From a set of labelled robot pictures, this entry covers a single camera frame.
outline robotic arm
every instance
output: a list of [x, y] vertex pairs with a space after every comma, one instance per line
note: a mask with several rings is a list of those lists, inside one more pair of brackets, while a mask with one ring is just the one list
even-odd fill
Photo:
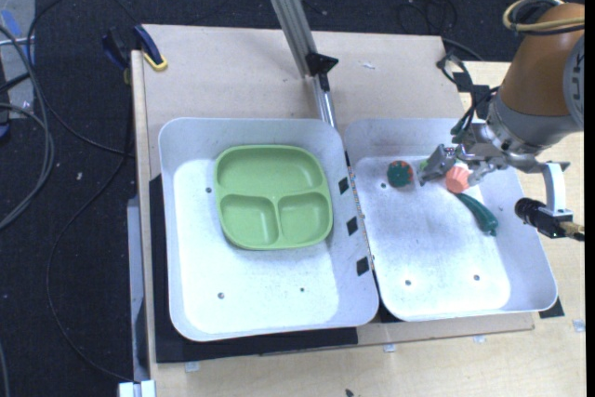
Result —
[[[551, 7], [533, 24], [517, 23], [522, 7]], [[547, 203], [523, 198], [516, 214], [550, 238], [584, 240], [584, 227], [565, 208], [563, 171], [569, 163], [539, 162], [537, 156], [567, 135], [584, 130], [585, 6], [560, 0], [521, 0], [504, 14], [511, 30], [525, 33], [484, 122], [453, 128], [456, 146], [438, 146], [419, 173], [420, 183], [445, 174], [455, 162], [472, 171], [469, 185], [491, 172], [515, 167], [543, 175]]]

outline wooden table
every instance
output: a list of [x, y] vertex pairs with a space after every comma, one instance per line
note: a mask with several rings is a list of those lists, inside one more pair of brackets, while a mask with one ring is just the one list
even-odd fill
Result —
[[[585, 247], [541, 237], [565, 315], [512, 313], [424, 323], [367, 324], [355, 347], [158, 364], [152, 311], [149, 181], [160, 173], [157, 135], [180, 116], [317, 117], [281, 31], [146, 25], [169, 66], [155, 72], [133, 52], [140, 233], [149, 373], [157, 395], [582, 396], [586, 395]], [[468, 101], [436, 69], [439, 37], [315, 32], [319, 51], [339, 59], [329, 74], [342, 134], [363, 118], [458, 118]], [[507, 63], [468, 62], [475, 84], [501, 83]], [[572, 163], [567, 207], [584, 223], [583, 134], [543, 153]], [[520, 174], [543, 202], [541, 176]], [[395, 344], [394, 351], [384, 348]]]

